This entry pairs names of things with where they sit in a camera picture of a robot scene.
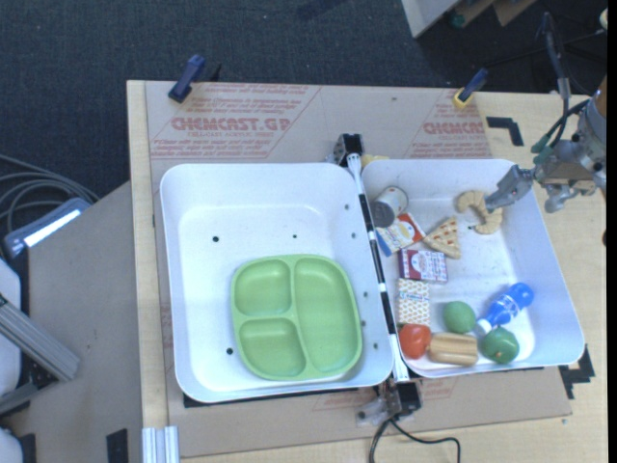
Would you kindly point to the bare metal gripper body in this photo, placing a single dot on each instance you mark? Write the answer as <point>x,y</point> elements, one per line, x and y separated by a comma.
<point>573,169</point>

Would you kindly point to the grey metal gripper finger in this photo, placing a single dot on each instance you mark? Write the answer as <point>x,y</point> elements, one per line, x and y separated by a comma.
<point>555,197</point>
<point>511,186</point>

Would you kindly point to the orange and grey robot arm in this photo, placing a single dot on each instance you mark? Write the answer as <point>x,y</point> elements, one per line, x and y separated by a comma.
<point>595,119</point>

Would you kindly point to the tan toy croissant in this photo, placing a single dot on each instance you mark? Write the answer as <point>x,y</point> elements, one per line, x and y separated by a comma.
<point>472,200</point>

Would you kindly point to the white plastic tray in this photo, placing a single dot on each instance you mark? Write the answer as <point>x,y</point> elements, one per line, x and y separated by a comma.
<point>250,200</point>
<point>520,258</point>

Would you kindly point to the toy pizza slice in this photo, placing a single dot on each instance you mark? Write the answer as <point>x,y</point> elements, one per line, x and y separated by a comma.
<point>446,239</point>

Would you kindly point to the blue and white bottle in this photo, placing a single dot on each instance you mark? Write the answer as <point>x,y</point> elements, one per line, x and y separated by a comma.
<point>508,304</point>

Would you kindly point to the red and white carton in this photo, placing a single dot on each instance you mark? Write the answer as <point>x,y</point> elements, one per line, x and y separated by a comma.
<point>423,264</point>

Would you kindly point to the white carton with blue edge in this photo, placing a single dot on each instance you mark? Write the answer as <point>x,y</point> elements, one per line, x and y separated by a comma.
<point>400,234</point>

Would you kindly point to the small silver can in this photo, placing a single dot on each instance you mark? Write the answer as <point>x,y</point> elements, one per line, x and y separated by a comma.
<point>388,205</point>

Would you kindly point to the green toy lime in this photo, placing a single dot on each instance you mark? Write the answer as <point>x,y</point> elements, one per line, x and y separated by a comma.
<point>459,317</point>

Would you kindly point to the thin black and white rod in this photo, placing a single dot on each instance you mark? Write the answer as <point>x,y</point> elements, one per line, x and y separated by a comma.
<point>370,229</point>

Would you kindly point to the white carton, orange pattern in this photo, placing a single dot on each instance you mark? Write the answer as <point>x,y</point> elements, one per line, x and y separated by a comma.
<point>413,302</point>

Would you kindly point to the green toy apple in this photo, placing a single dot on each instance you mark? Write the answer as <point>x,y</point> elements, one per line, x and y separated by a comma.
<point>499,345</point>

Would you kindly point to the tan toy bread roll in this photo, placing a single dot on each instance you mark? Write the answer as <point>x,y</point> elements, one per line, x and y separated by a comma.
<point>453,349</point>

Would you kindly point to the red toy tomato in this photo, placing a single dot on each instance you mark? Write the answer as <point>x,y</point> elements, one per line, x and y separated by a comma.
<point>414,340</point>

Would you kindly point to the green divided plate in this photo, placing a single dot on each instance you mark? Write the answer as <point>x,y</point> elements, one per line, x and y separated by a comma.
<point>318,307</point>

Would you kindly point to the brown cardboard board, red print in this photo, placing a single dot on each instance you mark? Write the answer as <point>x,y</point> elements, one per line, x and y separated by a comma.
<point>289,114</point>

